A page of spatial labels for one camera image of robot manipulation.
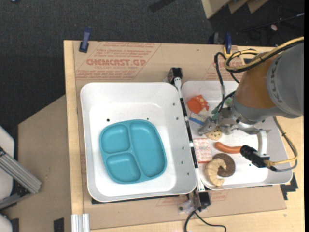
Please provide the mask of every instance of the chocolate donut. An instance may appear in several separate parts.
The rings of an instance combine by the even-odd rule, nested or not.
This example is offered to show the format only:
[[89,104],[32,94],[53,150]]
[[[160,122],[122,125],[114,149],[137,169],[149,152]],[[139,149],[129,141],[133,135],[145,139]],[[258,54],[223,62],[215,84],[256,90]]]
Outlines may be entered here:
[[228,154],[225,154],[225,153],[220,153],[212,157],[212,159],[217,159],[217,158],[221,158],[226,163],[226,169],[223,169],[222,167],[220,167],[218,170],[218,175],[221,177],[232,176],[236,168],[234,160]]

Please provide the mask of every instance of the teal divided plate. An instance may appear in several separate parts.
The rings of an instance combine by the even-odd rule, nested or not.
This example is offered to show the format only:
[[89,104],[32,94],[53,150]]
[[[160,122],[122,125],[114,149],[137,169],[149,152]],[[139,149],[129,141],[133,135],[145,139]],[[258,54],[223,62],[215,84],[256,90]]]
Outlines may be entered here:
[[156,127],[136,119],[107,126],[100,150],[108,175],[117,183],[133,184],[159,177],[167,159]]

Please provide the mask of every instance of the blue object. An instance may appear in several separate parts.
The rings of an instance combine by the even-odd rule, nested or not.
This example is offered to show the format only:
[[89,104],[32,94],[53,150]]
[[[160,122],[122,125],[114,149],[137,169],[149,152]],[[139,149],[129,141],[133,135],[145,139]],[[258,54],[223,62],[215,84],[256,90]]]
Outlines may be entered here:
[[99,137],[100,151],[110,178],[133,184],[159,177],[167,159],[156,127],[146,120],[107,126]]
[[86,27],[84,31],[84,37],[83,41],[81,42],[81,45],[79,47],[80,52],[87,52],[88,51],[88,46],[89,46],[89,39],[91,35],[91,27]]
[[226,33],[225,35],[225,50],[227,54],[231,54],[232,50],[232,38],[229,33]]

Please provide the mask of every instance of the cable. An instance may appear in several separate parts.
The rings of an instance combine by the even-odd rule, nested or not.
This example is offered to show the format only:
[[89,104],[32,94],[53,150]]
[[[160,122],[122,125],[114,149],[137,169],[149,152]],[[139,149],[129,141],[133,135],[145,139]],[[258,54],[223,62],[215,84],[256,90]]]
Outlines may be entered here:
[[186,219],[186,221],[185,221],[185,223],[184,223],[184,228],[183,228],[184,232],[188,232],[188,230],[187,230],[187,225],[188,225],[188,222],[189,222],[190,218],[191,218],[194,214],[195,214],[203,223],[205,223],[206,225],[212,226],[212,227],[222,227],[222,228],[224,228],[224,232],[226,232],[226,226],[207,223],[203,218],[201,218],[201,217],[198,215],[197,210],[198,210],[198,209],[192,211],[192,212],[188,215],[188,217],[187,217],[187,219]]
[[264,62],[265,60],[269,59],[270,57],[286,50],[286,49],[289,49],[299,43],[302,43],[304,42],[304,37],[300,37],[300,38],[296,38],[296,39],[293,39],[293,40],[290,40],[286,43],[283,43],[281,44],[280,46],[274,48],[273,50],[267,52],[266,54],[264,54],[263,56],[259,57],[259,58],[256,58],[254,59],[253,61],[251,61],[250,63],[248,64],[245,64],[245,65],[241,65],[241,66],[234,66],[234,67],[231,67],[229,66],[229,63],[233,60],[233,58],[236,58],[240,55],[243,55],[243,54],[251,54],[251,55],[257,55],[259,54],[258,51],[255,51],[255,50],[252,50],[252,49],[249,49],[249,50],[244,50],[244,51],[238,51],[238,52],[235,52],[233,53],[229,58],[227,58],[224,62],[224,66],[226,68],[226,70],[228,72],[232,72],[232,73],[239,73],[239,72],[244,72],[244,71],[247,71],[257,65],[259,65],[260,63]]
[[[271,170],[276,171],[276,172],[283,172],[283,171],[294,169],[297,166],[297,157],[298,157],[297,149],[293,145],[291,140],[287,137],[286,133],[283,132],[283,129],[282,129],[281,125],[279,124],[277,118],[274,116],[273,119],[274,119],[274,121],[275,121],[275,123],[276,123],[276,125],[277,125],[277,127],[278,127],[278,129],[279,129],[279,131],[280,131],[280,133],[282,135],[282,137],[284,137],[284,139],[286,140],[286,142],[290,146],[291,150],[293,151],[295,157],[293,157],[291,159],[288,159],[288,160],[281,160],[281,161],[265,160],[264,163],[267,165],[267,167],[269,167]],[[288,162],[291,162],[291,161],[295,161],[295,165],[293,167],[286,168],[286,169],[277,169],[277,168],[274,167],[275,165],[284,164],[284,163],[288,163]]]

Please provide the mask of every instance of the blue clamp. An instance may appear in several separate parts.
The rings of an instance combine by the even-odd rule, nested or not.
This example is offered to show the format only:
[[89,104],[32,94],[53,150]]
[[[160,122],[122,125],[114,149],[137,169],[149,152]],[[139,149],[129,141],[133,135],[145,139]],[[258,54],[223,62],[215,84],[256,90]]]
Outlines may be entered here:
[[232,54],[232,38],[229,33],[225,35],[224,55],[227,57]]
[[88,46],[89,46],[88,41],[90,39],[90,35],[91,35],[91,27],[86,27],[84,31],[83,41],[81,42],[81,45],[79,47],[80,52],[87,52]]

